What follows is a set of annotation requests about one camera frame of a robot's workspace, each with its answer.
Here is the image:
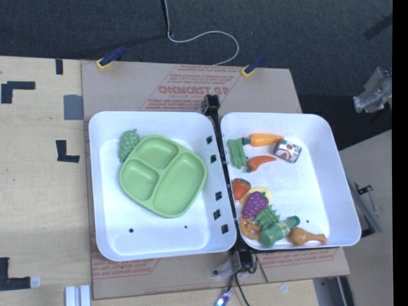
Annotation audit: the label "green divided plate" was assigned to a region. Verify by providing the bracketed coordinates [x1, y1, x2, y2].
[119, 135, 208, 219]

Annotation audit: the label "purple grapes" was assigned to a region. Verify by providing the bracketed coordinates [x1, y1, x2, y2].
[242, 191, 270, 219]

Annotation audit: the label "orange pretzel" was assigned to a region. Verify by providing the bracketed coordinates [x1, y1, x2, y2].
[238, 217, 261, 240]

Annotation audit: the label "green lettuce leaf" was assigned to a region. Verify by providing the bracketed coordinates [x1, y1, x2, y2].
[253, 204, 281, 230]

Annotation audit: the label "brown cardboard board red print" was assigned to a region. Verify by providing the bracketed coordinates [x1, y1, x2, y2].
[80, 61, 351, 300]

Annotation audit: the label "yellow round slice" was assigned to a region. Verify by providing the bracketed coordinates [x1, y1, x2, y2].
[239, 186, 273, 207]

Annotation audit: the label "green grapes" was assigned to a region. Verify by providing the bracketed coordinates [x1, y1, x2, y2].
[118, 128, 141, 163]

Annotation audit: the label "black block with wires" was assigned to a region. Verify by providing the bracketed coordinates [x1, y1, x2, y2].
[229, 249, 258, 274]
[202, 94, 221, 116]

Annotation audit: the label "orange chicken drumstick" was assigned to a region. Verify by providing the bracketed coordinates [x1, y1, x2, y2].
[288, 226, 328, 246]

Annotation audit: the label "green bottle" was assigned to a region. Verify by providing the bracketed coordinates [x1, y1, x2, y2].
[258, 215, 301, 248]

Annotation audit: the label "red and white can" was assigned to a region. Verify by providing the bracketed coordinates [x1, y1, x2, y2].
[273, 138, 303, 164]

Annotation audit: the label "green asparagus bundle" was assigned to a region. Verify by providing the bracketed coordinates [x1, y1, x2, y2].
[226, 138, 248, 168]

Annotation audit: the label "red tomato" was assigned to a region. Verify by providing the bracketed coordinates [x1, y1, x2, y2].
[231, 178, 252, 201]

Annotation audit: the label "orange carrot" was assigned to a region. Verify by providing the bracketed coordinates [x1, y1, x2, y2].
[241, 133, 285, 148]

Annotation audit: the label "thin black rod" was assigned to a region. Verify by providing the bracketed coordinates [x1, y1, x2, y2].
[210, 113, 246, 251]

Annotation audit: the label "orange chili pepper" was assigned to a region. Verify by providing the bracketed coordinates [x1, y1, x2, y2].
[245, 155, 277, 173]

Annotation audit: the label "white plastic tray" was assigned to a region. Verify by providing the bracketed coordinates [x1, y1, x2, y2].
[219, 112, 362, 251]
[88, 110, 238, 262]

